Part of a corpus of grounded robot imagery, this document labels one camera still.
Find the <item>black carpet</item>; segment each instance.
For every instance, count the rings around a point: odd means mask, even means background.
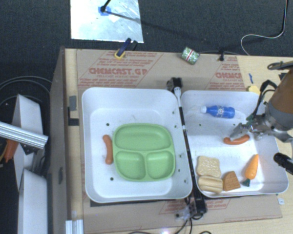
[[[280,33],[285,0],[138,0],[144,44],[139,51],[231,51],[244,54],[246,34]],[[118,49],[120,43],[72,40],[70,0],[0,0],[0,83],[18,76],[52,79],[61,45],[69,48]],[[251,55],[293,57],[293,0],[285,34],[278,39],[246,38]],[[0,92],[0,102],[17,93],[42,101],[47,131],[48,104],[43,89],[14,83]],[[0,120],[11,122],[13,99],[0,107]],[[17,231],[13,162],[0,168],[0,234]]]

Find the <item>soda can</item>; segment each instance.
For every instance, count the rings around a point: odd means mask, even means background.
[[[181,58],[189,62],[190,64],[194,65],[198,60],[199,56],[199,53],[195,52],[193,49],[186,47],[182,52]]]

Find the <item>toy bread slice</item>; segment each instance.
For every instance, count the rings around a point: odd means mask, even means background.
[[[209,175],[213,177],[220,177],[221,171],[219,160],[217,158],[210,158],[206,156],[199,156],[197,162],[196,172],[199,176]]]
[[[202,175],[198,180],[199,188],[203,191],[212,193],[221,193],[223,190],[223,181],[221,178]]]
[[[238,178],[236,177],[236,174],[234,171],[228,172],[224,178],[223,178],[223,187],[224,191],[231,191],[237,188],[240,188],[241,185],[238,181]]]

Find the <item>green divided plate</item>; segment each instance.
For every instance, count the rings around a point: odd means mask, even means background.
[[[113,134],[113,158],[118,174],[130,181],[167,179],[176,166],[172,137],[156,124],[118,127]]]

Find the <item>toy bottle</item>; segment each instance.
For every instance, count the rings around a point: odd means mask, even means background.
[[[208,113],[214,117],[218,118],[233,118],[235,110],[233,107],[223,107],[223,106],[202,106],[201,113]]]

